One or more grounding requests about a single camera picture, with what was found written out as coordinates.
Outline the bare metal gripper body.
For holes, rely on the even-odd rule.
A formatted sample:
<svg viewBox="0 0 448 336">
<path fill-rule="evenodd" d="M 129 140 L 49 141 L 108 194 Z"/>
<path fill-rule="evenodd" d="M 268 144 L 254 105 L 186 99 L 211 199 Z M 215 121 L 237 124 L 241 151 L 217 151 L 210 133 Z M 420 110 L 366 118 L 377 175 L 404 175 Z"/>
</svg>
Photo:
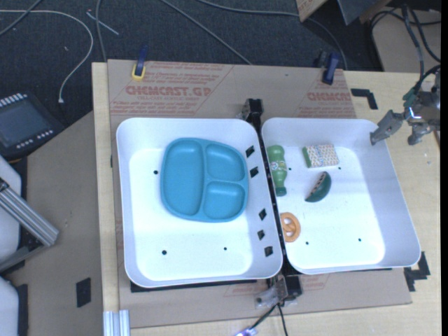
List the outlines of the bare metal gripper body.
<svg viewBox="0 0 448 336">
<path fill-rule="evenodd" d="M 440 75 L 435 74 L 429 90 L 413 87 L 405 99 L 405 115 L 409 123 L 440 126 Z"/>
</svg>

